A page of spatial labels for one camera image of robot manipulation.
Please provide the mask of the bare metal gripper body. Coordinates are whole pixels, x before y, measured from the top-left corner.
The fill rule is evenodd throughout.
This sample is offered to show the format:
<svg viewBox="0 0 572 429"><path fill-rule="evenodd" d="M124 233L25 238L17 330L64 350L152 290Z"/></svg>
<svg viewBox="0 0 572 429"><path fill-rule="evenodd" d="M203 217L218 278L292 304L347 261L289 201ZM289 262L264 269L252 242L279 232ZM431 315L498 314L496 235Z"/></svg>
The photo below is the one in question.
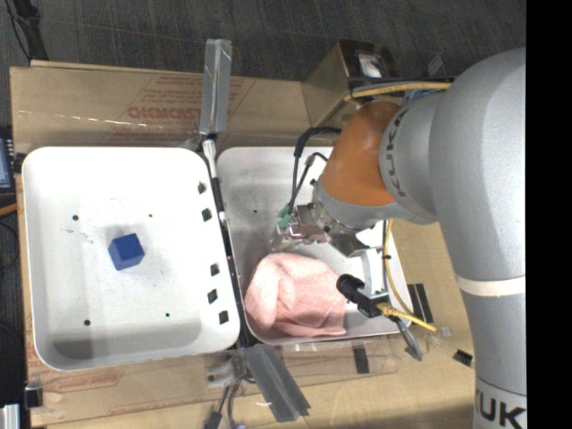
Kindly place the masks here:
<svg viewBox="0 0 572 429"><path fill-rule="evenodd" d="M341 226L328 214L320 202L286 205L278 214L273 231L275 246L325 243L341 234Z"/></svg>

